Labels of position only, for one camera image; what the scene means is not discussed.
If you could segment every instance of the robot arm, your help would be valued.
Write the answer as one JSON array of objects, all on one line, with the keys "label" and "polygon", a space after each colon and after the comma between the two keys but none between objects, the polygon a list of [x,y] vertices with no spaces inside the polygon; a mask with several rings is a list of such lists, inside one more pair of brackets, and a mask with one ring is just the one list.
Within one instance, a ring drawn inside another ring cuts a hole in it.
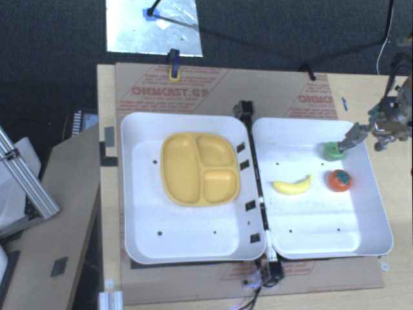
[{"label": "robot arm", "polygon": [[367,125],[355,123],[346,133],[345,139],[338,143],[338,150],[345,150],[361,143],[369,133],[377,138],[374,149],[377,151],[387,148],[391,142],[399,139],[406,141],[412,137],[412,73],[401,87],[396,87],[397,96],[388,96],[394,85],[396,72],[400,63],[405,61],[404,54],[397,55],[392,63],[393,70],[389,76],[385,95],[381,101],[371,109]]}]

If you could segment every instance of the blue tape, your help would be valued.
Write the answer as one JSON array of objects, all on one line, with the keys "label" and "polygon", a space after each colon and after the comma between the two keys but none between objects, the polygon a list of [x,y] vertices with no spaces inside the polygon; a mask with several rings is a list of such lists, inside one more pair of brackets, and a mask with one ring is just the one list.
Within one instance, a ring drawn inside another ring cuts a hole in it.
[{"label": "blue tape", "polygon": [[154,10],[154,16],[148,16],[148,9],[149,9],[149,8],[142,9],[143,17],[144,17],[145,20],[148,21],[148,22],[154,22],[154,21],[156,21],[156,17],[154,17],[154,16],[160,16],[160,15],[161,15],[161,14],[159,13],[159,10],[155,8],[155,10]]},{"label": "blue tape", "polygon": [[346,105],[346,99],[345,98],[343,98],[343,97],[341,97],[341,100],[342,100],[342,102],[343,102],[343,106],[344,106],[344,110],[345,111],[347,111],[347,105]]}]

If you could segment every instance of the gray carpet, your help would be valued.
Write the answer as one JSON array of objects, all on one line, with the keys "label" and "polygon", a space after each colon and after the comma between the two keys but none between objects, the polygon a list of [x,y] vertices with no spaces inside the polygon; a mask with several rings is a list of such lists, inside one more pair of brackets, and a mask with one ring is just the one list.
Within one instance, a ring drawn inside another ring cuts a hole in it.
[{"label": "gray carpet", "polygon": [[[204,57],[182,64],[375,74],[389,0],[196,0]],[[395,0],[380,71],[408,48],[413,0]],[[96,65],[164,63],[163,56],[106,52],[105,0],[0,0],[0,125],[29,136],[43,155],[66,117],[96,106]]]}]

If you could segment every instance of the wooden table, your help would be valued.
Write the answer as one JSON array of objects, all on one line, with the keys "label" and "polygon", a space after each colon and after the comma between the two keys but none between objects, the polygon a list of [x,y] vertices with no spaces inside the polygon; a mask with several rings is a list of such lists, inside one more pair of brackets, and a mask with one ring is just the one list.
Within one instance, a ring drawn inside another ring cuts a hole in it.
[{"label": "wooden table", "polygon": [[[105,127],[112,126],[116,118],[115,66],[99,65],[100,141],[104,141]],[[328,74],[328,81],[339,119],[367,122],[367,111],[381,99],[387,83],[386,76],[360,76]],[[402,84],[405,77],[397,78]],[[342,98],[347,102],[344,109]],[[391,252],[380,259],[388,264],[383,271],[385,287],[360,291],[340,291],[259,297],[255,309],[410,309],[413,304],[413,246],[412,246],[412,142],[395,142],[383,152],[373,149],[375,138],[366,140],[368,153],[381,192],[388,220],[394,236]],[[117,156],[114,146],[106,148],[106,156]],[[102,225],[104,278],[114,285],[106,291],[121,289],[119,253],[119,205],[116,200],[117,169],[101,169]],[[247,299],[224,299],[195,302],[177,302],[125,306],[126,310],[138,309],[237,309]]]},{"label": "wooden table", "polygon": [[20,255],[3,310],[71,310],[99,203],[97,140],[93,127],[53,148],[42,185],[61,211],[4,245]]}]

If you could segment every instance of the white cable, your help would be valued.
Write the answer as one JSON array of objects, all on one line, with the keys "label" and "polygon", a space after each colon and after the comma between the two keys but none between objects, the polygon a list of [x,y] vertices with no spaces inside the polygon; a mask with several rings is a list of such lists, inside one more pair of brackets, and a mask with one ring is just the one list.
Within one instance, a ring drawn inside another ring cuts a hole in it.
[{"label": "white cable", "polygon": [[377,75],[379,75],[379,76],[380,76],[379,61],[380,61],[380,58],[381,58],[381,54],[383,53],[383,50],[385,49],[385,46],[387,44],[388,36],[390,35],[390,29],[392,27],[392,21],[393,21],[393,8],[392,8],[392,14],[390,15],[390,24],[388,25],[388,34],[387,34],[385,42],[381,46],[380,54],[379,54],[379,57],[377,58],[377,62],[376,62],[376,71],[377,71]]}]

